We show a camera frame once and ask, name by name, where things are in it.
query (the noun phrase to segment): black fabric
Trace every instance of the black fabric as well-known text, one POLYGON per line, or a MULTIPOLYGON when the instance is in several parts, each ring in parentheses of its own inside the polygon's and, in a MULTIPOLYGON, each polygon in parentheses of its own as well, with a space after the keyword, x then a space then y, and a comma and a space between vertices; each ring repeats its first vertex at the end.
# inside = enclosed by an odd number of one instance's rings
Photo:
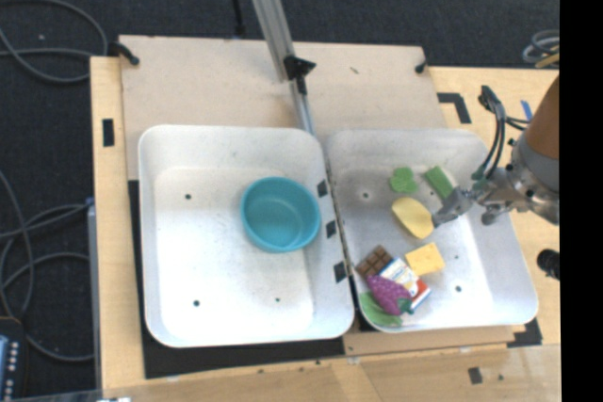
POLYGON ((141 340, 144 369, 147 378, 159 378, 192 372, 262 363, 293 362, 344 355, 343 338, 283 344, 252 346, 216 346, 202 348, 172 348, 159 343, 144 323, 144 293, 140 252, 139 182, 128 183, 130 213, 136 259, 140 302, 141 340))
MULTIPOLYGON (((109 40, 121 34, 230 38, 236 32, 231 0, 64 1, 96 19, 109 40)), ((261 39, 251 0, 240 3, 248 39, 261 39)), ((530 37, 560 27, 560 0, 284 0, 284 5, 294 40, 420 45, 434 66, 527 67, 521 51, 530 37)), ((0 4, 0 26, 15 47, 101 48, 89 25, 57 8, 0 4)), ((56 75, 88 68, 79 60, 54 57, 32 62, 56 75)), ((0 56, 0 144, 0 169, 12 182, 25 217, 92 196, 89 84, 48 85, 0 56)), ((0 190, 0 231, 16 225, 8 196, 0 190)), ((34 254, 85 253, 87 236, 80 217, 64 228, 38 232, 34 254)), ((22 248, 11 253, 8 274, 23 263, 22 248)), ((16 307, 25 288, 22 279, 10 289, 16 307)), ((61 353, 91 351, 87 268, 72 262, 41 268, 25 326, 61 353)), ((93 386, 91 363, 53 362, 32 351, 27 395, 93 386)))

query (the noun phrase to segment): yellow block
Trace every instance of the yellow block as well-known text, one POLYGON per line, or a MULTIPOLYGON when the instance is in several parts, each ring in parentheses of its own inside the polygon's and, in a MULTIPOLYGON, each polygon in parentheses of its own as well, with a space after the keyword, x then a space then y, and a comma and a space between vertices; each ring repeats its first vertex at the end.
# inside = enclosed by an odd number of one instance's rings
POLYGON ((392 211, 412 236, 423 239, 432 233, 432 214, 417 200, 399 198, 392 204, 392 211))
POLYGON ((446 266, 435 243, 429 243, 424 247, 414 249, 406 253, 405 256, 408 265, 418 277, 426 273, 441 270, 446 266))

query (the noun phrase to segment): bowl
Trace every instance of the bowl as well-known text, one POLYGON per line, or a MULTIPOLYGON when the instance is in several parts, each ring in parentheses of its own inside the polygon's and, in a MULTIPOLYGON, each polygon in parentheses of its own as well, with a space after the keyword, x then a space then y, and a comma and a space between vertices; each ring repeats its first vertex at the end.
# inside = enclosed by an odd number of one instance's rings
POLYGON ((255 181, 240 204, 243 227, 260 249, 284 253, 309 245, 320 228, 320 211, 312 193, 289 178, 255 181))

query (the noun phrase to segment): black floor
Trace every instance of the black floor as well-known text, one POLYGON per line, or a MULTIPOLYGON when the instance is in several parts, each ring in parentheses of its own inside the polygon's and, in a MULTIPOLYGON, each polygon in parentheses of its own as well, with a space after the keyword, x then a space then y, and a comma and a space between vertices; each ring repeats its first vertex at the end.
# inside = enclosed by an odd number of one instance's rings
MULTIPOLYGON (((231 0, 61 0, 85 10, 109 40, 121 34, 225 37, 235 34, 231 0)), ((560 0, 285 0, 294 40, 420 45, 432 65, 530 67, 521 53, 530 37, 559 29, 560 0)), ((247 38, 260 39, 250 0, 241 0, 247 38)), ((15 48, 71 47, 102 53, 96 31, 61 7, 0 0, 0 28, 15 48)), ((5 50, 0 41, 0 51, 5 50)), ((86 72, 85 61, 57 56, 28 59, 57 76, 86 72)), ((93 196, 90 88, 87 81, 43 82, 14 58, 0 56, 0 169, 25 218, 93 196)), ((0 185, 0 233, 19 219, 0 185)), ((83 214, 30 234, 34 257, 62 251, 87 253, 83 214)), ((0 240, 4 249, 7 239, 0 240)), ((26 262, 23 239, 3 273, 26 262)), ((21 311, 27 276, 7 287, 21 311)), ((90 277, 85 263, 61 259, 38 265, 24 323, 34 340, 59 355, 92 350, 90 277)), ((27 395, 94 387, 90 362, 57 362, 30 353, 27 395)))

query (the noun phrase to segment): yellow oval object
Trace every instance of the yellow oval object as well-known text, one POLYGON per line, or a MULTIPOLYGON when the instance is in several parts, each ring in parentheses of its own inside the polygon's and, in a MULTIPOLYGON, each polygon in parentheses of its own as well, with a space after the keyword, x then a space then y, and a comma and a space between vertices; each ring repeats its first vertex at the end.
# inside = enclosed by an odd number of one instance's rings
POLYGON ((432 233, 432 214, 419 201, 408 197, 398 198, 392 204, 392 211, 412 236, 422 240, 432 233))

